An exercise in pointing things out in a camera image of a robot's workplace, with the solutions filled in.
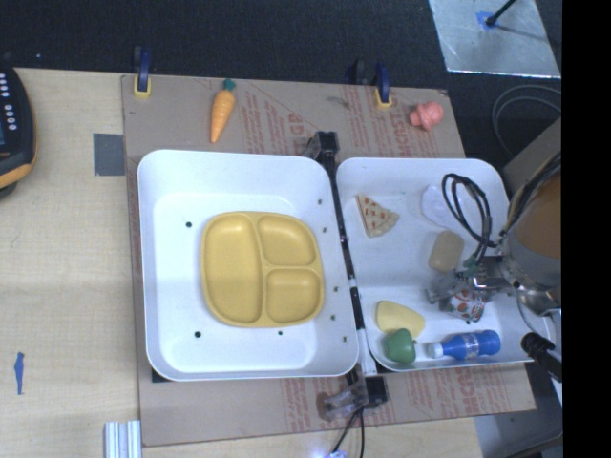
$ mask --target water bottle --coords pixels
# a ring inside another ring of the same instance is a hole
[[[500,351],[500,337],[492,329],[456,334],[445,342],[430,343],[427,347],[431,358],[452,356],[457,360],[494,355],[498,351]]]

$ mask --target black device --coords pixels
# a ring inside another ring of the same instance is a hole
[[[12,192],[36,161],[36,131],[26,89],[0,60],[0,198]]]

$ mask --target pizza slice toy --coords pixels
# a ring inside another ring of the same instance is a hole
[[[399,215],[389,209],[385,209],[370,197],[359,194],[356,203],[361,212],[361,219],[365,226],[365,232],[369,238],[382,236],[399,219]]]

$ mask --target divided plate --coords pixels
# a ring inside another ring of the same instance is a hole
[[[323,306],[316,237],[292,216],[220,214],[204,228],[200,262],[208,308],[224,323],[294,325],[309,321]]]

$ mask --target carrot toy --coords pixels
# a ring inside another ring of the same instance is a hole
[[[212,114],[210,117],[210,142],[215,143],[221,137],[231,111],[236,104],[236,96],[233,95],[233,89],[236,83],[230,78],[225,78],[222,82],[222,90],[218,92],[212,102]]]

